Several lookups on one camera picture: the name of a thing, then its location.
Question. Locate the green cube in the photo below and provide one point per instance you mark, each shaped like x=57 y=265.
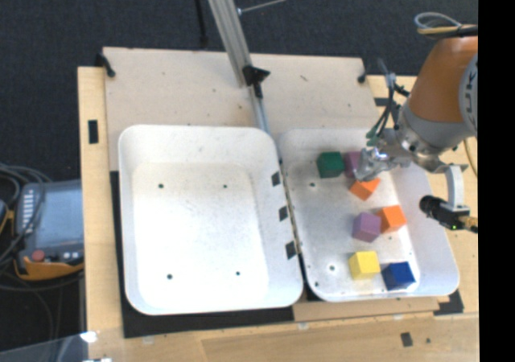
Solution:
x=330 y=164

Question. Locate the yellow cube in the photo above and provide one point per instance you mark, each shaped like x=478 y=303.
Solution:
x=364 y=264

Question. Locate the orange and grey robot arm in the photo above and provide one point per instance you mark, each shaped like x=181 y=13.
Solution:
x=442 y=83

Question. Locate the orange cube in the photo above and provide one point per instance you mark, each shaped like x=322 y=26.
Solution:
x=393 y=217
x=364 y=189

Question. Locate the purple cube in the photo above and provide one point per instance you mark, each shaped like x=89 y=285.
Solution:
x=351 y=163
x=366 y=227

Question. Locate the black cylinder on white bracket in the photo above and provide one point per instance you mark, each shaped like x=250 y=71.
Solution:
x=440 y=209

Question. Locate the pale wood board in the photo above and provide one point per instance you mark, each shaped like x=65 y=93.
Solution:
x=181 y=87

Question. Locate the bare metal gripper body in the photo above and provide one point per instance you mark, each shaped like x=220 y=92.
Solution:
x=406 y=153

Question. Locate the blue cube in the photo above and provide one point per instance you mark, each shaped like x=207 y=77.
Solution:
x=398 y=275

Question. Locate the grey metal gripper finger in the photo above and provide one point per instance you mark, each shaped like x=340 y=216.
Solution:
x=378 y=170
x=363 y=170

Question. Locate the white plastic tray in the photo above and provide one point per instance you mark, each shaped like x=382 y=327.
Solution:
x=326 y=215
x=197 y=223

